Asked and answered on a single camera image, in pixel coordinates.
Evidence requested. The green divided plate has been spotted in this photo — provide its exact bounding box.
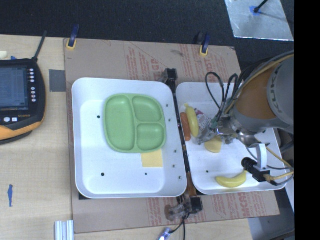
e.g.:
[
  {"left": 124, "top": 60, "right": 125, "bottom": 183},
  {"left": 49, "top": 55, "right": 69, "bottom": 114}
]
[{"left": 103, "top": 93, "right": 168, "bottom": 154}]

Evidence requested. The brown cardboard board red print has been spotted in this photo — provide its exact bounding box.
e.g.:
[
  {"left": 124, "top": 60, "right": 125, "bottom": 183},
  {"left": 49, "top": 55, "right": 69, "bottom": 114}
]
[{"left": 63, "top": 37, "right": 281, "bottom": 234}]

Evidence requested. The yellow rounded wedge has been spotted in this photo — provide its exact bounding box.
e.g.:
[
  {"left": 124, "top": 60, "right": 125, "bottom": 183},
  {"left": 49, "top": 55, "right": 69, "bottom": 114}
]
[{"left": 204, "top": 135, "right": 223, "bottom": 154}]

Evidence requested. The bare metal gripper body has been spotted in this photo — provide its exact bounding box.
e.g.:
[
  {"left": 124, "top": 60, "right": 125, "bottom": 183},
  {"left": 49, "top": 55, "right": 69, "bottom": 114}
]
[{"left": 212, "top": 118, "right": 255, "bottom": 145}]

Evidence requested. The white plastic tray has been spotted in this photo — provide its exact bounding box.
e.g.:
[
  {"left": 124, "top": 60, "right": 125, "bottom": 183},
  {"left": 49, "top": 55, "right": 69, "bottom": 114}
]
[
  {"left": 71, "top": 77, "right": 188, "bottom": 200},
  {"left": 175, "top": 81, "right": 288, "bottom": 196}
]

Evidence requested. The black block with thin wires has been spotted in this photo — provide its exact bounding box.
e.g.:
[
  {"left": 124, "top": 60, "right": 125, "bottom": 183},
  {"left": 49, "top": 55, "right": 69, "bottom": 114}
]
[
  {"left": 161, "top": 68, "right": 179, "bottom": 85},
  {"left": 165, "top": 195, "right": 204, "bottom": 221}
]

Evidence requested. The clear printed plastic packet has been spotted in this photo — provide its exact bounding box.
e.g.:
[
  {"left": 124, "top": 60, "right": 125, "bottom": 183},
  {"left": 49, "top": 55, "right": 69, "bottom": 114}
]
[{"left": 194, "top": 108, "right": 215, "bottom": 145}]

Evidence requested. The orange sausage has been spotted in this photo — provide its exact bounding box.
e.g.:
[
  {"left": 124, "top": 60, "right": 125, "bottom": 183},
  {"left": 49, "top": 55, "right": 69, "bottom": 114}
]
[{"left": 180, "top": 112, "right": 192, "bottom": 142}]

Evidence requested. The yellow banana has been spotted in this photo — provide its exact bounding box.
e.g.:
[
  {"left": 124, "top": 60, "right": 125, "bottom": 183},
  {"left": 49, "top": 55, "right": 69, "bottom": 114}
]
[
  {"left": 184, "top": 103, "right": 200, "bottom": 138},
  {"left": 215, "top": 169, "right": 248, "bottom": 189}
]

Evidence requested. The yellow flat square slice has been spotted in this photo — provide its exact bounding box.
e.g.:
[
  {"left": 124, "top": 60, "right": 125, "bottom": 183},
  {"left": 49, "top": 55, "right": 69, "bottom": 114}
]
[{"left": 140, "top": 149, "right": 164, "bottom": 169}]

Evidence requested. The thin black and white rod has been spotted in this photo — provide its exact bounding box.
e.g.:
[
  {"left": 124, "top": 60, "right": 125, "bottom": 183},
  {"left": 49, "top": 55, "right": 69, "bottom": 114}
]
[{"left": 168, "top": 79, "right": 196, "bottom": 196}]

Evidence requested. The black cylinder on white bracket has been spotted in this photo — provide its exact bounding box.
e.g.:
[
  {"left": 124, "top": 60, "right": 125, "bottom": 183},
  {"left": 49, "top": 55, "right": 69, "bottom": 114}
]
[{"left": 241, "top": 143, "right": 272, "bottom": 183}]

